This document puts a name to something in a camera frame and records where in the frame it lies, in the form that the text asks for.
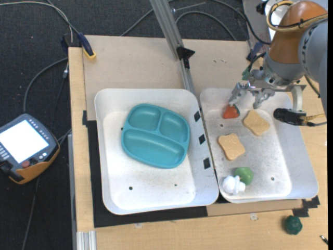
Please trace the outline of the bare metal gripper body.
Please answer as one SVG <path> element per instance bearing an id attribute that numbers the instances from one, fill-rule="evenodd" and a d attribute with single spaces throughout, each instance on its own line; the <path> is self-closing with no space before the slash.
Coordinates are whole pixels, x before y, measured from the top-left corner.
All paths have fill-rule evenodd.
<path id="1" fill-rule="evenodd" d="M 254 91 L 265 89 L 273 91 L 284 91 L 294 84 L 294 80 L 287 80 L 276 73 L 270 73 L 264 69 L 253 69 L 248 76 L 249 87 Z"/>

